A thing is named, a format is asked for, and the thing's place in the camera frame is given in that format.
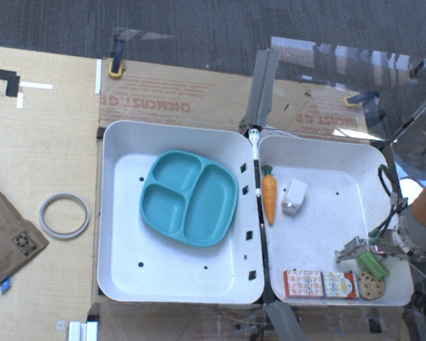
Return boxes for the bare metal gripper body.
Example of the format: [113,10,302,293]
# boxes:
[368,225,426,265]

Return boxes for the green cylinder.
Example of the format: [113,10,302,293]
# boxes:
[354,247,392,281]

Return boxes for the white plastic tray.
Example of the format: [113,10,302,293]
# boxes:
[242,133,426,318]
[87,117,280,316]

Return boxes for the yellow and white carton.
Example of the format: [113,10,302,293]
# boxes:
[319,269,362,302]

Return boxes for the brown chocolate chip biscuit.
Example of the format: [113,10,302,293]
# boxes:
[354,270,388,301]

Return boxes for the orange and white carton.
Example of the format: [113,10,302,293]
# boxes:
[281,266,327,302]

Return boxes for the white bottle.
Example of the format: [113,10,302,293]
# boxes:
[280,177,309,216]

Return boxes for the orange carrot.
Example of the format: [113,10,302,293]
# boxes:
[255,164,281,226]

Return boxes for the blue divided plate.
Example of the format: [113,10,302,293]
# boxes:
[136,146,243,251]

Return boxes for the brown cardboard board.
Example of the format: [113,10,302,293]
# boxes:
[75,57,426,341]

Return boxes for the white tape roll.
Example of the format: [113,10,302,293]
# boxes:
[37,190,93,243]

